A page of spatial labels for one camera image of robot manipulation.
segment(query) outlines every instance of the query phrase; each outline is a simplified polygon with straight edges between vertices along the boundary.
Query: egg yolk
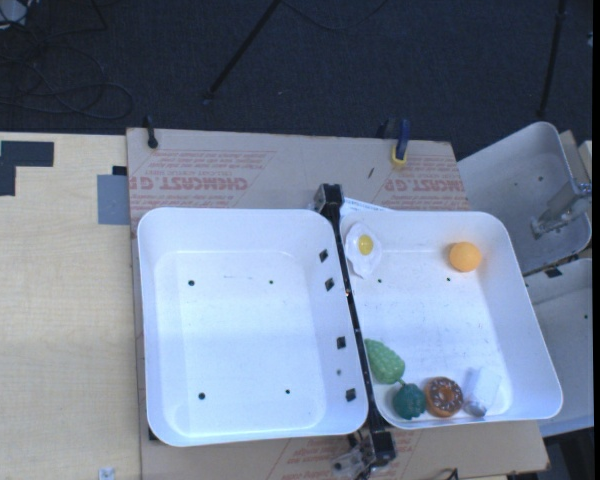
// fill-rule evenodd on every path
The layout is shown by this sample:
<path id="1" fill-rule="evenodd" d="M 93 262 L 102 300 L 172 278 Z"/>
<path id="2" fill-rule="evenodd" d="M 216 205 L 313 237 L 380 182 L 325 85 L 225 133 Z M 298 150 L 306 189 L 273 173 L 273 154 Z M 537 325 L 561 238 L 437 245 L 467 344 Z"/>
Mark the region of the egg yolk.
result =
<path id="1" fill-rule="evenodd" d="M 373 250 L 373 240 L 369 235 L 360 235 L 358 238 L 358 250 L 360 254 L 367 256 Z"/>
<path id="2" fill-rule="evenodd" d="M 471 242 L 458 242 L 449 251 L 449 263 L 460 272 L 471 272 L 478 268 L 482 253 Z"/>

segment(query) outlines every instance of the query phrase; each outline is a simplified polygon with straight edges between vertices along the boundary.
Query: dark carpet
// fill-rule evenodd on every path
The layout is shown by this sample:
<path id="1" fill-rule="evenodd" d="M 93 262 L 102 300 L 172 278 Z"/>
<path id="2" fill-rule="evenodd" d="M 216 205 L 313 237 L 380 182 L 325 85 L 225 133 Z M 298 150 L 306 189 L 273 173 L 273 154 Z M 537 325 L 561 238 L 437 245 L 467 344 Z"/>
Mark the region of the dark carpet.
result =
<path id="1" fill-rule="evenodd" d="M 18 0 L 0 22 L 0 131 L 157 128 L 413 139 L 458 160 L 535 122 L 592 138 L 593 0 Z M 553 78 L 539 114 L 552 39 Z"/>

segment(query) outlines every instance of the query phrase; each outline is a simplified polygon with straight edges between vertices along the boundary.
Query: black pole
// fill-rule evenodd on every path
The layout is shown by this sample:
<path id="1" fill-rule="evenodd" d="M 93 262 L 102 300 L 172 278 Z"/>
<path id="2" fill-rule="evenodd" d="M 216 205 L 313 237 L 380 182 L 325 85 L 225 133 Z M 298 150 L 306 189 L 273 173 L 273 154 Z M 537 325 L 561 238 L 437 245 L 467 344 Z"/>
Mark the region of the black pole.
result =
<path id="1" fill-rule="evenodd" d="M 240 57 L 242 57 L 244 52 L 247 51 L 247 48 L 249 48 L 249 45 L 256 38 L 256 36 L 260 32 L 260 30 L 262 30 L 262 27 L 264 27 L 265 23 L 269 20 L 269 18 L 271 17 L 271 15 L 276 10 L 278 5 L 280 5 L 281 2 L 282 2 L 282 0 L 273 0 L 273 2 L 271 2 L 271 5 L 269 5 L 269 8 L 262 15 L 262 18 L 260 18 L 260 20 L 254 27 L 254 29 L 251 31 L 251 33 L 245 39 L 244 43 L 242 43 L 242 46 L 240 46 L 238 51 L 235 53 L 235 55 L 231 58 L 229 63 L 222 70 L 222 73 L 220 73 L 220 76 L 218 76 L 216 81 L 213 82 L 213 84 L 211 84 L 209 86 L 209 89 L 207 89 L 207 92 L 205 92 L 205 94 L 204 94 L 203 104 L 207 104 L 207 103 L 211 102 L 211 100 L 215 96 L 215 92 L 218 90 L 218 87 L 220 87 L 220 84 L 222 84 L 224 79 L 227 78 L 230 71 L 238 63 L 238 61 L 240 60 Z"/>
<path id="2" fill-rule="evenodd" d="M 556 24 L 553 29 L 553 42 L 551 44 L 549 66 L 547 67 L 547 74 L 544 79 L 544 90 L 542 91 L 542 100 L 540 101 L 540 107 L 537 111 L 539 117 L 544 117 L 544 112 L 547 108 L 547 101 L 549 100 L 549 91 L 551 89 L 551 82 L 553 81 L 553 71 L 556 65 L 556 57 L 558 55 L 558 44 L 560 44 L 560 32 L 562 31 L 562 23 L 567 17 L 567 14 L 565 12 L 566 7 L 567 0 L 558 1 L 558 12 L 556 13 Z"/>

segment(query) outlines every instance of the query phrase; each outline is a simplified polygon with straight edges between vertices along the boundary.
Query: brown donut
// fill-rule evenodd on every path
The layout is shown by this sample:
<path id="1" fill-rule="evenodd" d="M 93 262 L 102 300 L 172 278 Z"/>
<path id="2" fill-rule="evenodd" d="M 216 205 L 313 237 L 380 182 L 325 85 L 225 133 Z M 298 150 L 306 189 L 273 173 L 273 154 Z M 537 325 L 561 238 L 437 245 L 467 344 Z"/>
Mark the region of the brown donut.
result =
<path id="1" fill-rule="evenodd" d="M 464 403 L 462 389 L 447 377 L 434 377 L 424 389 L 427 411 L 439 418 L 449 418 L 457 413 Z"/>

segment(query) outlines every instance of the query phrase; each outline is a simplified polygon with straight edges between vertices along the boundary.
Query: orange ball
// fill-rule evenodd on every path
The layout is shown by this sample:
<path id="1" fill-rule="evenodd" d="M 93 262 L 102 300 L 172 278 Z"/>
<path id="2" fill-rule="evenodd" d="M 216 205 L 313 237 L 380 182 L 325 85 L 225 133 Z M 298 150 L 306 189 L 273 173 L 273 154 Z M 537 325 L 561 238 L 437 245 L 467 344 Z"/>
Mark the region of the orange ball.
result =
<path id="1" fill-rule="evenodd" d="M 453 244 L 449 251 L 449 263 L 460 272 L 471 272 L 478 268 L 482 261 L 482 253 L 471 242 Z"/>

